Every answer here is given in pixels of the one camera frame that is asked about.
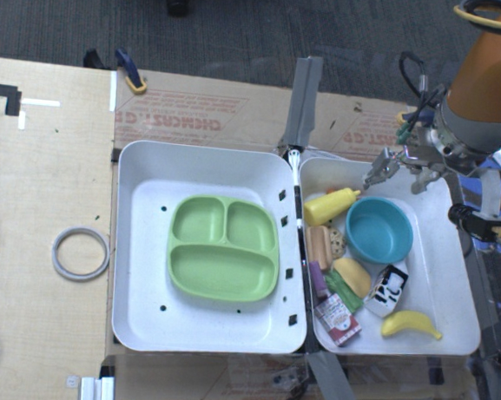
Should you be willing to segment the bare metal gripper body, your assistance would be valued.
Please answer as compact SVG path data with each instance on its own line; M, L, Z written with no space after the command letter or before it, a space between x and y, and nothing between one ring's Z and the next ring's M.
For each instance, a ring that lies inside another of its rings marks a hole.
M495 151L496 134L490 129L472 127L451 130L444 123L430 127L404 124L401 164L414 169L443 174L451 171L471 178L479 177L480 165Z

